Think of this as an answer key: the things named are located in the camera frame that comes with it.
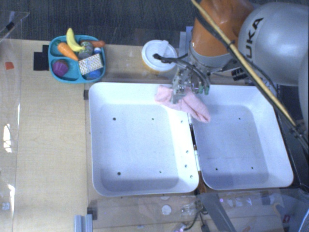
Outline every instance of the blue tray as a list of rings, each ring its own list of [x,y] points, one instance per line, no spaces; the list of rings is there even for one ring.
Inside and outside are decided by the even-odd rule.
[[[48,63],[49,63],[49,70],[51,72],[51,74],[53,75],[53,77],[55,79],[57,79],[60,82],[63,83],[92,83],[92,82],[96,82],[99,81],[103,75],[105,74],[105,70],[106,70],[106,61],[105,61],[105,54],[104,54],[104,49],[101,48],[102,53],[102,60],[103,60],[103,68],[99,69],[100,71],[100,76],[96,79],[91,79],[91,80],[87,80],[85,76],[83,76],[80,72],[79,69],[79,65],[78,65],[78,61],[75,61],[71,58],[65,57],[63,56],[57,49],[57,44],[59,41],[61,42],[66,42],[66,36],[59,36],[54,38],[48,47]],[[80,40],[92,40],[92,41],[97,41],[98,39],[92,36],[87,36],[87,35],[75,35],[75,40],[76,42],[79,42]],[[55,73],[53,72],[53,63],[56,62],[57,60],[65,60],[68,64],[69,67],[69,71],[63,76],[63,77],[59,77],[56,76]]]

